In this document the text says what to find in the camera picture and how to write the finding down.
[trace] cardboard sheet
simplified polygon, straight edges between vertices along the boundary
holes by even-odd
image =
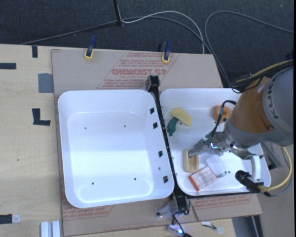
[[[59,96],[69,90],[101,90],[142,88],[149,75],[158,75],[160,91],[167,88],[222,87],[212,55],[172,53],[163,64],[161,53],[94,50],[91,60],[84,58],[84,49],[52,51],[57,144],[61,177],[61,201],[64,236],[83,235],[126,229],[168,225],[172,219],[156,219],[155,209],[168,199],[128,204],[74,208],[64,193],[59,119]],[[180,222],[223,219],[261,213],[256,195],[205,197],[191,200],[190,213]]]

